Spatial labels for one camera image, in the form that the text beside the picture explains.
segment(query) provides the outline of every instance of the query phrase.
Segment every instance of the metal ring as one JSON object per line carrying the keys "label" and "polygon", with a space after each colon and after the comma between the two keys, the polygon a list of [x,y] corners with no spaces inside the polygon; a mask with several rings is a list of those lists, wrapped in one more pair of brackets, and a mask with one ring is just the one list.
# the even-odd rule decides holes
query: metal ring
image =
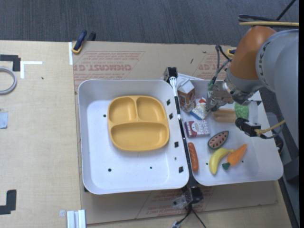
{"label": "metal ring", "polygon": [[9,87],[9,88],[6,89],[6,90],[0,90],[0,95],[6,95],[6,94],[12,92],[13,89],[16,87],[17,78],[16,78],[15,73],[14,73],[12,70],[10,70],[10,69],[8,69],[8,68],[6,68],[6,67],[0,67],[0,72],[6,72],[6,73],[10,74],[10,75],[13,77],[13,79],[14,79],[14,82],[13,82],[13,84],[11,85],[11,87]]}

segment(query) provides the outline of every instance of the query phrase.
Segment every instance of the yellow divided plate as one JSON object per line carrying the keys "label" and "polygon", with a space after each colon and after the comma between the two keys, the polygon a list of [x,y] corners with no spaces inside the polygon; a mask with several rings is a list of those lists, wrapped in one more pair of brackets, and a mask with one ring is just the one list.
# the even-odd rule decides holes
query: yellow divided plate
{"label": "yellow divided plate", "polygon": [[154,97],[121,96],[108,106],[108,129],[112,143],[124,151],[149,151],[163,147],[169,139],[164,107]]}

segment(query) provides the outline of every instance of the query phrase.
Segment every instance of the toy watermelon slice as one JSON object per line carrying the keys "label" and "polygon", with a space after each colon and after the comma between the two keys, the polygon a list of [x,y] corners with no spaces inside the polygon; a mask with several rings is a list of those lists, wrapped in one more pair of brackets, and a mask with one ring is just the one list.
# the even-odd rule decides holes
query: toy watermelon slice
{"label": "toy watermelon slice", "polygon": [[222,131],[213,137],[211,137],[208,141],[208,147],[216,150],[223,146],[223,144],[226,142],[229,135],[229,131]]}

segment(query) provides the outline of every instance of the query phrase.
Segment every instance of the small gray object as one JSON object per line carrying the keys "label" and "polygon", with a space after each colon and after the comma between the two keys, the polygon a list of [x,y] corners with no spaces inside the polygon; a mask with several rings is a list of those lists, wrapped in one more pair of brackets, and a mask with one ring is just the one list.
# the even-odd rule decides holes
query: small gray object
{"label": "small gray object", "polygon": [[6,129],[8,127],[9,114],[7,112],[0,112],[0,129]]}
{"label": "small gray object", "polygon": [[14,79],[14,82],[13,82],[13,84],[11,85],[11,87],[9,87],[9,88],[6,89],[6,90],[0,90],[0,95],[6,95],[6,94],[12,92],[13,89],[16,87],[17,78],[16,78],[15,73],[14,73],[12,70],[10,70],[10,69],[8,69],[8,68],[6,68],[6,67],[0,67],[0,72],[6,72],[6,73],[10,74],[10,75],[13,77],[13,79]]}

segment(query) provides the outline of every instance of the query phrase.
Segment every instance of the cardboard box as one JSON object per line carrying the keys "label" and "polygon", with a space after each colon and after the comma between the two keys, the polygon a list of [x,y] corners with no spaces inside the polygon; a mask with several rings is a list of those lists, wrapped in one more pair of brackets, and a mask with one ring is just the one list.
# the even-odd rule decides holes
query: cardboard box
{"label": "cardboard box", "polygon": [[[88,79],[160,79],[166,67],[177,67],[179,74],[190,79],[211,79],[216,70],[217,61],[214,48],[213,45],[85,42],[81,53],[73,55],[75,94],[80,83]],[[224,78],[225,73],[222,70],[218,79]],[[171,203],[174,198],[181,195],[181,190],[108,195],[94,195],[87,192],[82,182],[77,105],[76,116],[80,186],[83,190],[81,204],[82,208],[87,210],[88,224],[185,213],[183,209],[173,209]],[[270,181],[199,186],[204,199],[195,205],[197,212],[273,204],[276,200],[273,184]]]}

